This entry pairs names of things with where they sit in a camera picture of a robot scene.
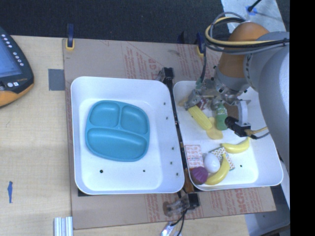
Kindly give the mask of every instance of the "wooden table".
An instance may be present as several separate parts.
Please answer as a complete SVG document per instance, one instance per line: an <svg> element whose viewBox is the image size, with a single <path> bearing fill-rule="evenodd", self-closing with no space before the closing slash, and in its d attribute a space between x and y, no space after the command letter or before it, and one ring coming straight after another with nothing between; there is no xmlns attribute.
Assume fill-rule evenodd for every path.
<svg viewBox="0 0 315 236"><path fill-rule="evenodd" d="M63 69L62 38L12 37L33 69L35 85L0 109L0 235L52 236L54 218L71 216L65 93L48 84L48 70ZM73 235L158 236L165 225L74 230ZM182 235L249 234L244 215L237 215L185 220Z"/></svg>

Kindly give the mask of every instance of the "yellow toy corn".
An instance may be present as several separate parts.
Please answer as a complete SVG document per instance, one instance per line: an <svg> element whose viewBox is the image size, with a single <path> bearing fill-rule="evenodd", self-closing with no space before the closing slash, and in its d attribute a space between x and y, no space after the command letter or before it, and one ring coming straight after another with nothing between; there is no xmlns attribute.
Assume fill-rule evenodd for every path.
<svg viewBox="0 0 315 236"><path fill-rule="evenodd" d="M198 108L197 105L188 108L189 113L191 116L196 120L196 122L202 127L204 130L209 130L212 128L212 124L209 118Z"/></svg>

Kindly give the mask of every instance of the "cardboard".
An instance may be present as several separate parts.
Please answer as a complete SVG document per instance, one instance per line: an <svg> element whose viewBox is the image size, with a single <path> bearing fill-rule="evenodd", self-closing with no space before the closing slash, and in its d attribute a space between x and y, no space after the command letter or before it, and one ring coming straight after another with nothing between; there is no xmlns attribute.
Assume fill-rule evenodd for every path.
<svg viewBox="0 0 315 236"><path fill-rule="evenodd" d="M206 78L214 75L220 53L207 52ZM163 67L172 67L178 81L200 77L203 57L196 45L149 42L76 39L73 51L63 40L71 205L74 229L173 221L163 206L176 201L174 194L131 194L87 196L74 180L70 86L80 76L154 80ZM219 191L198 191L200 206L190 210L186 219L218 217L276 209L270 187Z"/></svg>

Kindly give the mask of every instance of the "white egg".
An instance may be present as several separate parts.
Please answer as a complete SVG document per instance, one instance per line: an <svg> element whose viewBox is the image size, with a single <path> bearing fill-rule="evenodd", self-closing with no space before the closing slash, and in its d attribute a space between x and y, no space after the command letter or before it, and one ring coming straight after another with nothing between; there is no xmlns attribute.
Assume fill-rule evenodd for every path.
<svg viewBox="0 0 315 236"><path fill-rule="evenodd" d="M203 163L209 173L217 172L221 166L219 159L211 152L205 156Z"/></svg>

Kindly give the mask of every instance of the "white tray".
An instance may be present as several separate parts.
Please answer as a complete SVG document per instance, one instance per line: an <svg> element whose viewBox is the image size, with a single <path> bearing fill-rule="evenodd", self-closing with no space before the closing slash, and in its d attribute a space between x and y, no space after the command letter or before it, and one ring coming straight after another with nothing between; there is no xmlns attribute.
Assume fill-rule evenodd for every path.
<svg viewBox="0 0 315 236"><path fill-rule="evenodd" d="M141 108L150 123L147 153L135 162L101 158L85 142L91 106L115 100ZM175 193L185 181L170 93L154 80L79 77L71 84L74 173L89 195Z"/></svg>
<svg viewBox="0 0 315 236"><path fill-rule="evenodd" d="M237 144L244 140L244 137L238 137L230 129L223 131L223 138L220 140L210 139L206 131L191 117L184 107L178 106L178 103L187 98L195 88L195 81L180 81L173 88L176 102L176 110L179 121L179 127L182 134L184 146L200 145L203 154L221 147L221 143L228 142ZM258 130L266 126L263 119L258 94L252 88L240 97L243 100L251 100L248 104L248 122L253 130ZM206 112L208 117L214 116L212 111ZM250 140L251 146L248 150L239 154L230 154L229 156L235 165L227 177L217 185L195 185L198 189L204 191L224 190L248 187L272 186L281 183L283 170L280 164L277 150L270 135L258 139Z"/></svg>

